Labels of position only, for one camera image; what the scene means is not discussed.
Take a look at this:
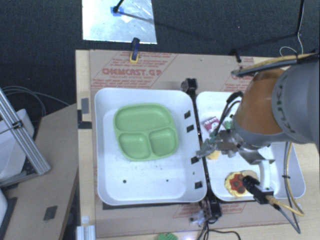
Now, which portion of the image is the white plastic tray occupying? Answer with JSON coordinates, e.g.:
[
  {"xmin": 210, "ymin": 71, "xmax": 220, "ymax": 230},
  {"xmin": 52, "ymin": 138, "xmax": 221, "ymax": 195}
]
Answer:
[
  {"xmin": 195, "ymin": 91, "xmax": 307, "ymax": 202},
  {"xmin": 94, "ymin": 87, "xmax": 208, "ymax": 206}
]

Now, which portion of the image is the red and white packet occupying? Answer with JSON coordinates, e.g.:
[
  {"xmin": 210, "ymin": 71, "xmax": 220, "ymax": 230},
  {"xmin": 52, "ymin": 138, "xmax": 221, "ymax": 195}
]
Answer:
[{"xmin": 202, "ymin": 116, "xmax": 221, "ymax": 134}]

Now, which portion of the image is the green ribbed toy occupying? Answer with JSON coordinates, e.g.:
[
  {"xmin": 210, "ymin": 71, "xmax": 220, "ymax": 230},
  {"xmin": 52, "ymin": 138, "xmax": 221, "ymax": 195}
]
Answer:
[{"xmin": 157, "ymin": 232, "xmax": 179, "ymax": 240}]

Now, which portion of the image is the toy pizza slice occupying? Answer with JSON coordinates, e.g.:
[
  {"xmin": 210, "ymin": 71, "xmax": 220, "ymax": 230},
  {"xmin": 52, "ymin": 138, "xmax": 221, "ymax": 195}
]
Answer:
[{"xmin": 223, "ymin": 169, "xmax": 259, "ymax": 198}]

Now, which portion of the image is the black cylinder on white bracket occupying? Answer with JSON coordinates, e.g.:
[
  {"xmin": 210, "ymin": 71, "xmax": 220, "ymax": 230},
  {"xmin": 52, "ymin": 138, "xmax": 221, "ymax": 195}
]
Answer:
[{"xmin": 241, "ymin": 158, "xmax": 275, "ymax": 206}]

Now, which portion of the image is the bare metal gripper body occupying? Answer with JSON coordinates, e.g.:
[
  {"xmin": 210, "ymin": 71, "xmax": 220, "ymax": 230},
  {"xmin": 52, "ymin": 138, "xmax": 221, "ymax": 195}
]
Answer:
[{"xmin": 215, "ymin": 129, "xmax": 276, "ymax": 166}]

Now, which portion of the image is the thin black rod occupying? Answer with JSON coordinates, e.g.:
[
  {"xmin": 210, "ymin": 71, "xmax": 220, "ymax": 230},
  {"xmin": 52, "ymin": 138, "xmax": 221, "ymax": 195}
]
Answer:
[{"xmin": 189, "ymin": 88, "xmax": 216, "ymax": 210}]

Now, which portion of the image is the green divided plate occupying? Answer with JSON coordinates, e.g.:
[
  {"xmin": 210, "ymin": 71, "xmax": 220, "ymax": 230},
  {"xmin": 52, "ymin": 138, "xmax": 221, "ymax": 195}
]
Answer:
[{"xmin": 112, "ymin": 103, "xmax": 180, "ymax": 163}]

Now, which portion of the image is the yellow toy biscuit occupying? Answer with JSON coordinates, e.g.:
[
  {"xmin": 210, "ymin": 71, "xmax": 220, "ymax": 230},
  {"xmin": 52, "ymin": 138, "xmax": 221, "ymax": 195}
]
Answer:
[{"xmin": 206, "ymin": 149, "xmax": 221, "ymax": 161}]

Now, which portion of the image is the brown cardboard board red print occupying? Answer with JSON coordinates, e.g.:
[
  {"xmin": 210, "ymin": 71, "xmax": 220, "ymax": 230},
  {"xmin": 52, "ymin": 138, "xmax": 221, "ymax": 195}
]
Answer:
[{"xmin": 88, "ymin": 49, "xmax": 312, "ymax": 239}]

